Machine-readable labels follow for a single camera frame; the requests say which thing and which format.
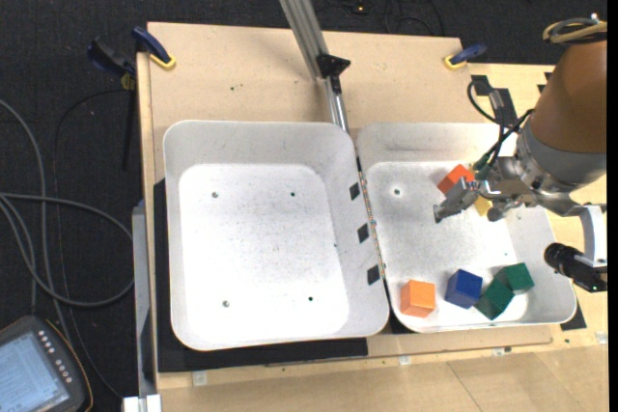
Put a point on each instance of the yellow cube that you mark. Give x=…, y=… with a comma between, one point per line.
x=483, y=206

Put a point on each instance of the black cylinder on white bracket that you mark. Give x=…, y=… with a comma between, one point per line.
x=577, y=265

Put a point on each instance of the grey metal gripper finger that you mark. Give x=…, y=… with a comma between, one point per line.
x=498, y=211
x=456, y=200

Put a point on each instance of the green cube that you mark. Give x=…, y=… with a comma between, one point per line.
x=495, y=300
x=517, y=277

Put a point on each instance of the pale wood board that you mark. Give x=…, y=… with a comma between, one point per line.
x=251, y=82

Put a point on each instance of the white plastic tray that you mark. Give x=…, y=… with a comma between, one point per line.
x=261, y=246
x=444, y=246

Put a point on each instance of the orange cube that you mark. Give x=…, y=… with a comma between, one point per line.
x=417, y=299
x=453, y=177

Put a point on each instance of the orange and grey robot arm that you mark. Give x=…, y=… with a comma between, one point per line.
x=572, y=111

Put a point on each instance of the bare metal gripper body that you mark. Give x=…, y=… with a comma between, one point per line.
x=519, y=185

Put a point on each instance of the blue cube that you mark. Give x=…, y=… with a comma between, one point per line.
x=463, y=288

